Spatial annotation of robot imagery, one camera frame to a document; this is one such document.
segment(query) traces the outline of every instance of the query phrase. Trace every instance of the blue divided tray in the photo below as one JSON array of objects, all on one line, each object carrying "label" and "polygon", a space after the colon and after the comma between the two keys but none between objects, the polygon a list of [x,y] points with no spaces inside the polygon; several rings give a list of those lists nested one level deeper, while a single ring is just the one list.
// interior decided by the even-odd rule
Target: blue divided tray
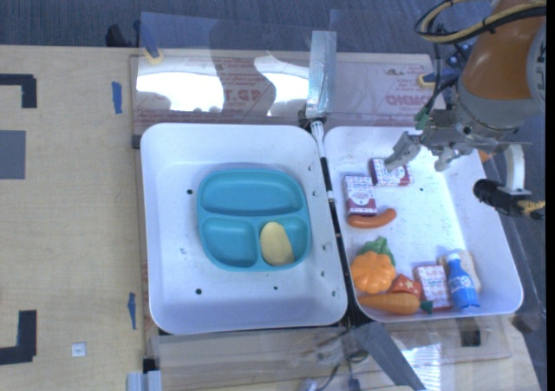
[{"label": "blue divided tray", "polygon": [[[226,270],[283,270],[310,249],[310,219],[302,187],[272,169],[229,169],[209,174],[197,195],[200,240],[206,255]],[[260,232],[268,222],[285,228],[295,261],[272,266],[262,258]]]}]

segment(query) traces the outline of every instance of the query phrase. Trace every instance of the table surface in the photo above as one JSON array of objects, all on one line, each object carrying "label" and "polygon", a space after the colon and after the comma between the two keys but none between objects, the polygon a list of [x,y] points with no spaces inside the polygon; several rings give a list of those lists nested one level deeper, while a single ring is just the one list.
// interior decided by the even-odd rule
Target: table surface
[{"label": "table surface", "polygon": [[[22,108],[21,89],[0,86],[0,130],[26,136],[24,179],[0,179],[0,347],[16,345],[18,311],[37,312],[36,356],[0,366],[0,388],[123,389],[126,374],[142,370],[147,344],[130,88],[130,58],[138,53],[0,46],[0,73],[32,74],[38,99],[37,108]],[[121,84],[120,113],[113,82]],[[485,323],[496,328],[491,334],[502,333],[497,355],[486,355],[486,343],[453,362],[408,359],[438,389],[539,389],[510,318]],[[412,352],[405,344],[410,326],[388,329],[403,353]],[[73,356],[72,345],[82,342],[86,355]],[[379,368],[360,380],[364,389],[407,389],[393,387]]]}]

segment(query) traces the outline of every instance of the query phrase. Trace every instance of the white plastic tray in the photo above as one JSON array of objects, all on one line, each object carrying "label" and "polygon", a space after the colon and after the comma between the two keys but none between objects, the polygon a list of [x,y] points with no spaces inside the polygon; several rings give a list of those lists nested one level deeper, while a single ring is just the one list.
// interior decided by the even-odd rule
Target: white plastic tray
[{"label": "white plastic tray", "polygon": [[[140,142],[149,304],[172,334],[324,326],[347,309],[347,291],[316,142],[299,127],[158,124]],[[224,270],[204,253],[196,192],[209,173],[267,167],[304,189],[310,253],[288,269]]]},{"label": "white plastic tray", "polygon": [[419,310],[412,316],[396,316],[360,306],[377,321],[406,322],[463,316],[510,314],[519,308],[523,290],[498,213],[473,195],[473,184],[486,177],[476,152],[453,161],[445,172],[434,170],[434,156],[422,148],[410,166],[411,186],[375,187],[378,210],[393,206],[397,218],[374,230],[361,230],[346,221],[342,182],[346,174],[368,174],[370,158],[386,158],[403,131],[402,127],[335,127],[324,137],[336,209],[349,262],[362,245],[378,237],[388,240],[398,273],[413,278],[419,264],[435,264],[445,253],[466,249],[473,254],[482,283],[480,308],[462,313]]}]

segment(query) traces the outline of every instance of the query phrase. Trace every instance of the sausage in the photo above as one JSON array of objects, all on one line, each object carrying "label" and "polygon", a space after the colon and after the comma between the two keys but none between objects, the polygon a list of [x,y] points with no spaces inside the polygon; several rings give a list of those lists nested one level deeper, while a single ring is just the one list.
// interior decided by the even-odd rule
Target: sausage
[{"label": "sausage", "polygon": [[397,217],[397,211],[389,207],[384,212],[372,217],[351,214],[347,217],[347,223],[355,228],[374,229],[391,223]]}]

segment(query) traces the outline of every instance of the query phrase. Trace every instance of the blue bottle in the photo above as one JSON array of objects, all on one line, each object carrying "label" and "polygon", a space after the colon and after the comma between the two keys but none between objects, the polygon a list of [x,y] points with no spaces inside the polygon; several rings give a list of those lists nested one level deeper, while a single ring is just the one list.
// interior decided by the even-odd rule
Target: blue bottle
[{"label": "blue bottle", "polygon": [[480,307],[478,293],[474,288],[474,282],[468,273],[460,266],[460,257],[456,252],[445,257],[449,266],[449,277],[447,284],[451,292],[454,305],[460,310],[468,307]]}]

